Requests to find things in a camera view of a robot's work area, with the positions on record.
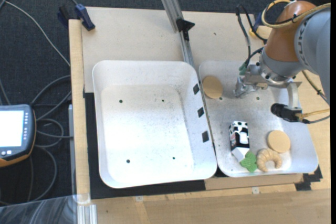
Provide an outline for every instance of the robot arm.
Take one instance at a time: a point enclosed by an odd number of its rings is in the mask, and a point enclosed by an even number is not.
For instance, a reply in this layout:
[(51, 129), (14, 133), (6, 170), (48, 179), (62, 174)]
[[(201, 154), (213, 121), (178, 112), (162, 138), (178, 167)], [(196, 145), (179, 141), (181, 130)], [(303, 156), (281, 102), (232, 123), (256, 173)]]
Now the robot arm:
[[(308, 69), (320, 76), (330, 105), (330, 11), (330, 5), (316, 8), (305, 1), (287, 4), (277, 22), (270, 25), (273, 29), (259, 62), (248, 65), (244, 76), (238, 77), (235, 96), (242, 98), (268, 86), (287, 88), (290, 100), (287, 112), (294, 115), (298, 112), (298, 98), (292, 79)], [(280, 107), (272, 108), (272, 112), (279, 115)]]

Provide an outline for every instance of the metal bracket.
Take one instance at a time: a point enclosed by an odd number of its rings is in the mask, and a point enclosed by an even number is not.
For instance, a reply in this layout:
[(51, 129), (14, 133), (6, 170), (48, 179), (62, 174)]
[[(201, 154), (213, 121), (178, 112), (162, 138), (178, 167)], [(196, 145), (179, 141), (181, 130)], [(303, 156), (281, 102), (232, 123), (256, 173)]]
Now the metal bracket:
[(301, 82), (288, 82), (286, 85), (288, 91), (288, 107), (298, 108), (299, 107), (299, 92), (298, 87)]
[(189, 34), (188, 31), (195, 26), (194, 23), (188, 22), (187, 20), (184, 20), (182, 18), (178, 18), (176, 20), (176, 25), (179, 30), (179, 32), (182, 31), (183, 33), (183, 38), (186, 41), (189, 41)]
[(77, 208), (78, 224), (97, 224), (97, 205), (78, 206)]

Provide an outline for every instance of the black mat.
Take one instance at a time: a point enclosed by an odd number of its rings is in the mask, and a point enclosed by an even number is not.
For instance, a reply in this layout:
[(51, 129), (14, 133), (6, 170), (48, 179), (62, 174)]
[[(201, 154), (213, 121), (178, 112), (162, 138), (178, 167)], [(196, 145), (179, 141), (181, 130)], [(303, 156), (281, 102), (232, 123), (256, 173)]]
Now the black mat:
[(111, 198), (122, 196), (137, 195), (158, 195), (171, 193), (185, 193), (191, 191), (205, 190), (203, 180), (175, 182), (166, 184), (156, 184), (132, 188), (115, 189), (105, 185), (99, 175), (98, 166), (98, 144), (97, 144), (97, 127), (96, 127), (96, 110), (95, 96), (93, 93), (85, 94), (86, 103), (86, 125), (88, 139), (88, 157), (90, 172), (90, 189), (91, 198)]

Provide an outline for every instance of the screen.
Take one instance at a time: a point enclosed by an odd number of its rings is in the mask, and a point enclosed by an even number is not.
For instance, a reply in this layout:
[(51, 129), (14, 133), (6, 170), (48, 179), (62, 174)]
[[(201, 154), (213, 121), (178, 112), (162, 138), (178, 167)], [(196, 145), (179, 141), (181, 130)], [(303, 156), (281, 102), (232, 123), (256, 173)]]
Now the screen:
[(23, 110), (0, 111), (0, 147), (21, 146)]

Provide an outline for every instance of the blue clamp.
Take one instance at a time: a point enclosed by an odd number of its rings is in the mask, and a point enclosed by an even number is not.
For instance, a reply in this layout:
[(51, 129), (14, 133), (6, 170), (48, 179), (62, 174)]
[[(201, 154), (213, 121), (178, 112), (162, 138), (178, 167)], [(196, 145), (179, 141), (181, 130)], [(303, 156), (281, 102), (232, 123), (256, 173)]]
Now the blue clamp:
[(257, 15), (256, 22), (253, 25), (253, 30), (256, 32), (260, 25), (263, 25), (263, 21), (261, 20), (261, 12), (259, 12)]
[(81, 18), (83, 26), (86, 28), (87, 31), (91, 31), (96, 26), (92, 23), (88, 11), (82, 4), (77, 4), (75, 7), (75, 12), (79, 18)]

